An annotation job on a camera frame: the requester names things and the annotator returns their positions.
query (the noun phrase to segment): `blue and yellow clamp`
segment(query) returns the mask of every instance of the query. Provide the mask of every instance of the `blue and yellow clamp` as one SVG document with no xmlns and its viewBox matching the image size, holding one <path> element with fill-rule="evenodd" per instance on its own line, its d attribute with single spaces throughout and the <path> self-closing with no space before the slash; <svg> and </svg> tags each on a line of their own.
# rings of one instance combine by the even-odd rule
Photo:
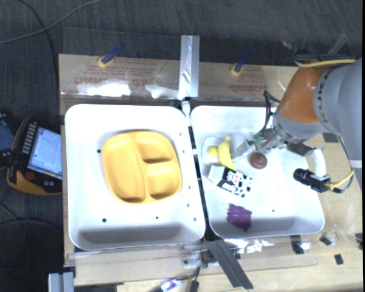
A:
<svg viewBox="0 0 365 292">
<path fill-rule="evenodd" d="M 102 68 L 106 68 L 109 64 L 114 61 L 114 57 L 118 57 L 124 50 L 124 45 L 119 45 L 114 47 L 111 51 L 109 51 L 106 55 L 99 58 L 99 66 Z"/>
<path fill-rule="evenodd" d="M 231 74 L 233 75 L 240 75 L 242 71 L 242 66 L 245 63 L 245 61 L 248 59 L 249 52 L 243 53 L 242 57 L 239 59 L 238 63 L 235 63 L 231 68 Z"/>
</svg>

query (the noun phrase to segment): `yellow banana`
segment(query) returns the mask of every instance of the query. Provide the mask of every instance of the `yellow banana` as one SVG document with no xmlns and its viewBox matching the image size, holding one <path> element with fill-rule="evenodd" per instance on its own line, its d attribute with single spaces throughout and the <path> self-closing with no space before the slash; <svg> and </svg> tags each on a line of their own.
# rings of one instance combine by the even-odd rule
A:
<svg viewBox="0 0 365 292">
<path fill-rule="evenodd" d="M 219 146 L 218 146 L 219 161 L 220 161 L 221 165 L 223 165 L 233 171 L 237 171 L 237 168 L 235 168 L 235 165 L 231 159 L 229 141 L 230 141 L 230 137 L 226 136 L 224 141 L 219 144 Z"/>
</svg>

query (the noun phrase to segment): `yellow cable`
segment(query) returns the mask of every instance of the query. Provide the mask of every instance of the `yellow cable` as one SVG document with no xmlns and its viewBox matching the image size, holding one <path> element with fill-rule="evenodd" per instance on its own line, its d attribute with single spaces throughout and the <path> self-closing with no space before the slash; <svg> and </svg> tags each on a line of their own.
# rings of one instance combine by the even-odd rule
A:
<svg viewBox="0 0 365 292">
<path fill-rule="evenodd" d="M 340 185 L 342 185 L 344 182 L 347 182 L 352 176 L 354 175 L 354 171 L 350 171 L 350 173 L 341 181 L 339 182 L 328 182 L 325 184 L 325 186 L 327 186 L 330 190 L 333 190 L 334 188 L 339 187 Z"/>
<path fill-rule="evenodd" d="M 314 63 L 300 63 L 299 61 L 296 61 L 295 63 L 299 67 L 318 67 L 318 66 L 324 66 L 324 65 L 331 65 L 331 64 L 352 64 L 355 63 L 357 60 L 353 59 L 346 59 L 346 60 L 330 60 L 330 61 L 317 61 Z"/>
</svg>

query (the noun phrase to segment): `yellow plate compartment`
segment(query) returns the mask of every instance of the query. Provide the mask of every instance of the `yellow plate compartment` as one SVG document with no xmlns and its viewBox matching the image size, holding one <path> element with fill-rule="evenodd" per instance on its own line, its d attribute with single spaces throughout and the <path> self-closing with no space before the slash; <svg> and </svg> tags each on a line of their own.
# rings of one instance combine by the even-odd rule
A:
<svg viewBox="0 0 365 292">
<path fill-rule="evenodd" d="M 104 143 L 102 160 L 108 188 L 125 203 L 163 200 L 176 194 L 183 184 L 176 151 L 158 132 L 114 135 Z"/>
</svg>

